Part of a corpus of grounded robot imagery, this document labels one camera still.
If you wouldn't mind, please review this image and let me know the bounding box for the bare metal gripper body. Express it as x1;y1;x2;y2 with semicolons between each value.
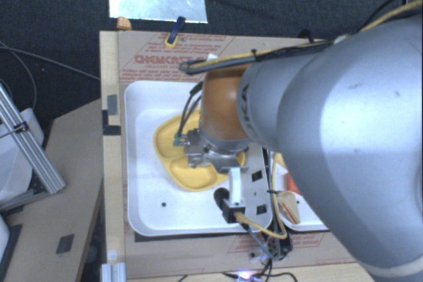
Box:
182;129;249;175

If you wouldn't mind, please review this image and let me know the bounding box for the yellow divided plate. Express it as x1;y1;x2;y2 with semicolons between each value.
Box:
153;107;247;193

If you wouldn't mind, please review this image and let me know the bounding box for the white plastic tray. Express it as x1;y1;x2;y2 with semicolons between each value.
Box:
124;80;274;238
264;148;331;232

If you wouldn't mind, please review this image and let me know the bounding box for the orange carrot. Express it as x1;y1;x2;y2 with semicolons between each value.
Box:
285;172;301;195

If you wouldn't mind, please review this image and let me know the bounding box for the beige slice with red stripe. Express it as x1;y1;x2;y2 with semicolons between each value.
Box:
276;190;302;225

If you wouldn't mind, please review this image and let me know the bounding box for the brown cardboard board red print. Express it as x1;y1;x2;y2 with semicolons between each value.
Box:
100;30;364;280

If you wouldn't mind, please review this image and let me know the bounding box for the brown biscuit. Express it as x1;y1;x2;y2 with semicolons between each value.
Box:
116;16;133;32

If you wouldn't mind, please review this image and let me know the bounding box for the black cylinder on white bracket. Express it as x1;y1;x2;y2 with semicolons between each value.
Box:
213;166;248;225

